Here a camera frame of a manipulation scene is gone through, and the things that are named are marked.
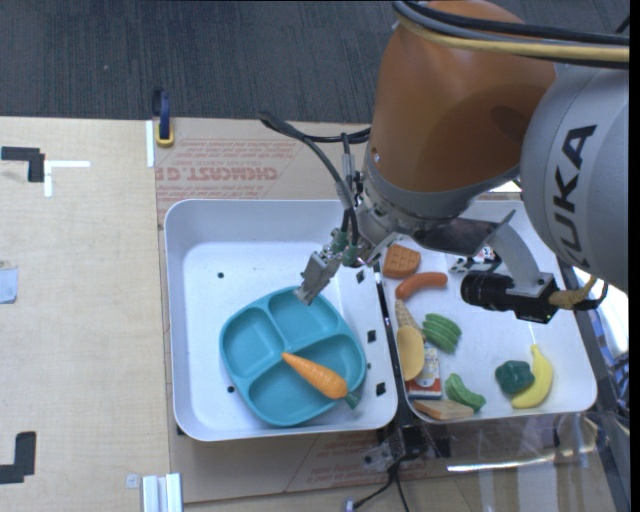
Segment orange waffle biscuit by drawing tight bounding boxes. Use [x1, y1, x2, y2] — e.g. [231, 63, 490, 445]
[382, 243, 422, 280]

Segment green pea pods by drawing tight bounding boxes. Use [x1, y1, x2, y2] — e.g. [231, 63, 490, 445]
[422, 313, 463, 355]
[444, 373, 487, 413]

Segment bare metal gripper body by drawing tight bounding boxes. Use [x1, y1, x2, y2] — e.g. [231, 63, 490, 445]
[319, 203, 417, 267]

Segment white and red carton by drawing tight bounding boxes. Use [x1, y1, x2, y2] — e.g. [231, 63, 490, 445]
[404, 341, 444, 401]

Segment yellow ice cream cone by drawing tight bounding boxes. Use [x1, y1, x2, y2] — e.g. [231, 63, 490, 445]
[394, 298, 428, 383]

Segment yellow banana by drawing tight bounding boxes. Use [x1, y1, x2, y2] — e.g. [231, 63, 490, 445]
[510, 343, 555, 410]

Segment dark green broccoli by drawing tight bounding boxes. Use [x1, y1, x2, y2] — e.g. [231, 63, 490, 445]
[494, 359, 536, 396]

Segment black cylinder on white bracket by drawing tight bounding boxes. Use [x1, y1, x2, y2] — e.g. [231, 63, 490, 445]
[459, 215, 560, 326]

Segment orange carrot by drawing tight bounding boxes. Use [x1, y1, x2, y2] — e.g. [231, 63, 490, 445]
[281, 351, 362, 410]

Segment black block with thin wires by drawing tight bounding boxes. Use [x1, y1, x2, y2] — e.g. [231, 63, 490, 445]
[397, 423, 437, 460]

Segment blue divided plate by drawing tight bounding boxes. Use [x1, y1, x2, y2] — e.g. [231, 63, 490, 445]
[218, 285, 368, 429]

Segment orange-red sausage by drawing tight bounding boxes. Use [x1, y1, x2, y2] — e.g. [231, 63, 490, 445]
[394, 271, 449, 301]

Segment brown cardboard board, red print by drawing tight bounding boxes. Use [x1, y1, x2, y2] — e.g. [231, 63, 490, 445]
[152, 117, 619, 505]

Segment white plastic tray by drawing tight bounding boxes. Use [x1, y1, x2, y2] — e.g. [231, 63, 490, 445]
[163, 198, 400, 442]
[372, 199, 599, 426]

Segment black and white cow-print carton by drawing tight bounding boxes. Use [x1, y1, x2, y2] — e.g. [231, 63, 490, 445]
[448, 243, 503, 275]

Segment tan bread slice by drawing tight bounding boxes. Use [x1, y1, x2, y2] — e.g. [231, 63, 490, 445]
[412, 398, 475, 422]

